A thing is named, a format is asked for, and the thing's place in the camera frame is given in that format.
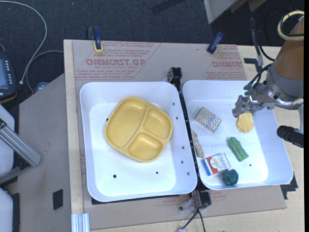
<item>black carpet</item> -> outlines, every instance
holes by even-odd
[[[36,9],[47,24],[47,37],[39,53],[63,50],[64,39],[87,39],[89,25],[98,26],[103,40],[163,43],[211,43],[217,32],[221,43],[251,45],[250,18],[254,17],[262,45],[281,46],[275,27],[280,18],[294,9],[304,10],[304,0],[269,0],[251,13],[244,4],[233,14],[209,25],[203,0],[7,0]],[[0,44],[21,80],[25,67],[44,37],[44,24],[31,9],[18,4],[0,3]],[[63,73],[63,56],[46,54],[33,62],[28,71],[32,88],[51,82]],[[31,96],[24,85],[17,97],[4,106],[10,110]]]

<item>wooden table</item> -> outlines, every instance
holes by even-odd
[[[256,53],[253,46],[238,46],[241,58],[255,58]],[[279,47],[265,47],[265,51],[275,57]],[[64,41],[65,54],[65,79],[66,79],[66,100],[68,118],[68,142],[70,160],[70,199],[71,213],[84,213],[81,159],[79,152],[78,121],[76,113],[76,95],[73,67],[72,40]],[[243,63],[247,78],[251,79],[255,74],[252,65]],[[299,115],[296,111],[286,111],[275,108],[275,116],[278,125],[289,125],[299,127]],[[298,189],[288,193],[286,201],[287,208],[283,210],[271,210],[221,217],[208,217],[204,219],[207,232],[283,232],[283,231],[305,231],[304,220],[304,150],[285,143],[288,151]],[[96,232],[144,232],[144,231],[176,231],[187,221],[171,221],[163,223],[136,225],[120,228],[92,230]],[[187,227],[188,231],[202,231],[200,219],[194,219]]]

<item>white chair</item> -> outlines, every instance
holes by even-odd
[[[14,129],[15,121],[12,115],[0,105],[0,118]],[[8,173],[14,163],[14,151],[0,139],[0,176]],[[0,188],[0,230],[1,232],[12,232],[13,229],[13,199]]]

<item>yellow plate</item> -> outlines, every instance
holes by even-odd
[[[104,128],[110,146],[141,162],[157,159],[172,132],[173,123],[165,112],[136,97],[123,99]]]

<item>small box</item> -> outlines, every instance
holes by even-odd
[[[212,157],[205,158],[203,165],[206,169],[208,176],[216,174],[225,169],[231,168],[231,165],[225,155],[225,153],[216,154]]]
[[[212,132],[215,132],[221,123],[221,119],[205,107],[199,110],[194,119]]]

